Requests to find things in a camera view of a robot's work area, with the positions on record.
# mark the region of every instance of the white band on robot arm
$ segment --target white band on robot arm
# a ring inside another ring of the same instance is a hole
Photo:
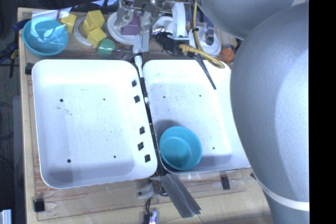
[[[256,181],[259,183],[262,190],[274,201],[286,207],[292,208],[292,209],[307,211],[307,212],[310,211],[310,206],[309,206],[308,201],[294,201],[294,200],[290,200],[285,197],[279,196],[275,194],[274,192],[272,192],[271,190],[269,190],[263,183],[261,183],[255,174],[254,174],[254,177]]]

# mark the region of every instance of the green circular object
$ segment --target green circular object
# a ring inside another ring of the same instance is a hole
[[[103,39],[99,44],[98,55],[101,58],[110,58],[112,56],[114,48],[115,48],[115,44],[113,40],[108,39],[108,38]]]

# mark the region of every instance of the white plate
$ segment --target white plate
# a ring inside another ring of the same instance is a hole
[[[146,89],[158,141],[169,127],[190,129],[202,145],[202,159],[194,173],[249,167],[234,122],[230,102],[230,74],[205,61],[214,90],[193,60],[152,60],[144,65]]]
[[[155,173],[157,159],[133,65],[42,60],[32,75],[40,169],[46,184],[61,189]]]

